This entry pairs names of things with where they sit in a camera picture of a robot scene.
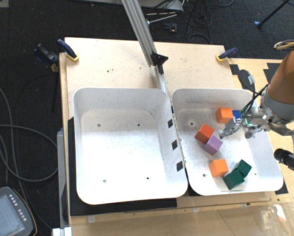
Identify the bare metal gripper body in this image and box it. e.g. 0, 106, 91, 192
236, 106, 273, 139

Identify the thin black and white rod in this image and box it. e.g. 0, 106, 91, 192
156, 66, 187, 170

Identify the pale wood board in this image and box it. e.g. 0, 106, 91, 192
59, 37, 272, 226

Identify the dark orange cube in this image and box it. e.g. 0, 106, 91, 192
194, 123, 215, 145

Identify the black cylinder on white bracket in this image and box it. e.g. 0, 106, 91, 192
274, 129, 294, 173

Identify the white plastic tray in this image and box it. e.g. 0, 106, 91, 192
172, 88, 284, 197
72, 87, 189, 206

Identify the green cube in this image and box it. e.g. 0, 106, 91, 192
235, 159, 253, 178
222, 169, 246, 191

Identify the purple cube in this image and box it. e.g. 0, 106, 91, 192
203, 134, 224, 156

